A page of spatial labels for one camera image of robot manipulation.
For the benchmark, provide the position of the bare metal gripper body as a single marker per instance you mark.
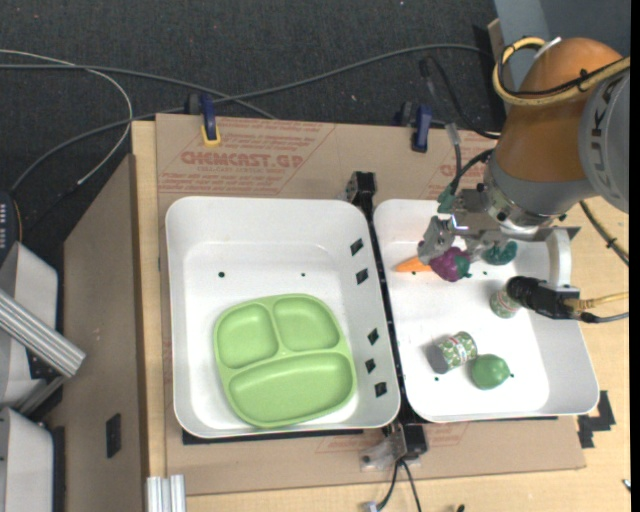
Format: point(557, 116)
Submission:
point(480, 212)

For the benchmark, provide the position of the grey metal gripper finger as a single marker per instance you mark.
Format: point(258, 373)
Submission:
point(436, 242)
point(481, 243)

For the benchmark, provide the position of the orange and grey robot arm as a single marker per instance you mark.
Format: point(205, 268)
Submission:
point(542, 135)

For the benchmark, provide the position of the purple grapes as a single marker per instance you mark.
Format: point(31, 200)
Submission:
point(449, 267)

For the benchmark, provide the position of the orange carrot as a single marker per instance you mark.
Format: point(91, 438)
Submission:
point(411, 264)

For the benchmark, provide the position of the white plastic tray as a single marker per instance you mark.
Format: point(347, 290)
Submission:
point(465, 305)
point(280, 235)

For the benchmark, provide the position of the small green and white can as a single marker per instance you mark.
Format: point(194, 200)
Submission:
point(501, 306)

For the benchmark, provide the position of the green patterned can grey lid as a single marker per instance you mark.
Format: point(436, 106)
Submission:
point(456, 350)

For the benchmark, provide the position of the green apple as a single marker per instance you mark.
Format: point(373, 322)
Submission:
point(489, 372)

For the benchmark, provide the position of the brown cardboard board red print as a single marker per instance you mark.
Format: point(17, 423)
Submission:
point(280, 155)

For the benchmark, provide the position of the green divided plate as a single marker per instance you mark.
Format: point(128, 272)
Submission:
point(285, 365)

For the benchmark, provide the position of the black cylinder on white bracket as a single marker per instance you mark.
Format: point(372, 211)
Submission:
point(555, 297)

